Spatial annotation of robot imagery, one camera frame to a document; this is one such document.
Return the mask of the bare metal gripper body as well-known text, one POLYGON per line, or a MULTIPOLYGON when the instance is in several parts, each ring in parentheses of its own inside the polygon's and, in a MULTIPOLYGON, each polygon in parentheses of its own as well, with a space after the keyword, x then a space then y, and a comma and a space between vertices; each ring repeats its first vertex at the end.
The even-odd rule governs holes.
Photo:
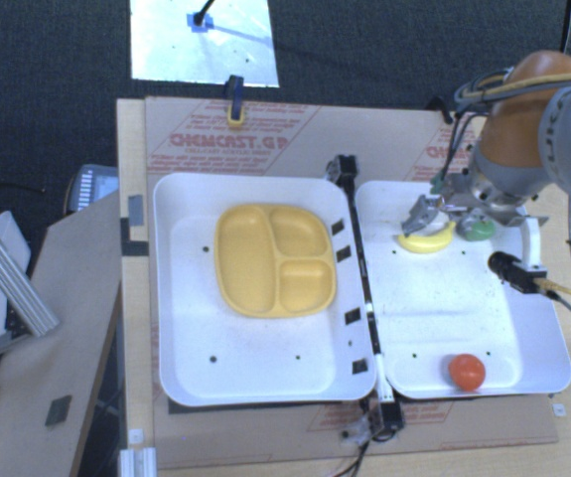
POLYGON ((520 226, 527 218, 522 208, 525 199, 498 189, 480 170, 448 174, 441 186, 441 209, 456 222, 466 211, 476 210, 482 221, 501 226, 520 226))

